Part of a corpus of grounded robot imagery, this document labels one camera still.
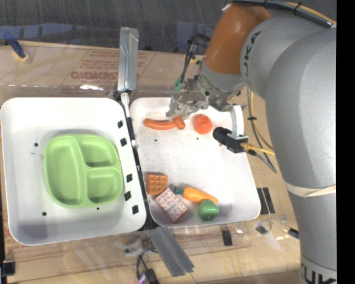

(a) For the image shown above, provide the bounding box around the green divided plate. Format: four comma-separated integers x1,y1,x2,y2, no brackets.
43,134,125,209

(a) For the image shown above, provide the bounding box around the orange round toy fruit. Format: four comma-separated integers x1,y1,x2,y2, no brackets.
193,114,214,135

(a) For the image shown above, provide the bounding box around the black cylinder on white bracket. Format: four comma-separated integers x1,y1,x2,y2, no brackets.
212,104,250,154

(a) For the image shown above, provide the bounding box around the white plastic tray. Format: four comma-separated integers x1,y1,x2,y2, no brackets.
129,96,262,229
0,96,147,246

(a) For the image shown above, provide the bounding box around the black block with thin wires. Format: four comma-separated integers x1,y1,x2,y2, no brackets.
135,236,155,253

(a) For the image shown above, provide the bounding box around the green bell pepper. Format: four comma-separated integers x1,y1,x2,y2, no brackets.
198,199,220,222

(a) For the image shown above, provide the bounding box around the white and orange carton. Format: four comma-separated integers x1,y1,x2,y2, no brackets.
154,188,189,224

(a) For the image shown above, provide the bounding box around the orange waffle biscuit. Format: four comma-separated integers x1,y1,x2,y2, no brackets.
146,172,169,196

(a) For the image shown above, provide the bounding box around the brown cardboard board red print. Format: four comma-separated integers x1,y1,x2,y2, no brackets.
0,40,300,283

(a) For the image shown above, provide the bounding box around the orange sausage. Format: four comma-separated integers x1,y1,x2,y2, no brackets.
143,115,186,131

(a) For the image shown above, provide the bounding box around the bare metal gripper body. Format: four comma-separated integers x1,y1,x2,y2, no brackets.
173,75,243,112

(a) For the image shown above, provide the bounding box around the orange carrot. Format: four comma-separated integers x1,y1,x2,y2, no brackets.
173,186,220,204

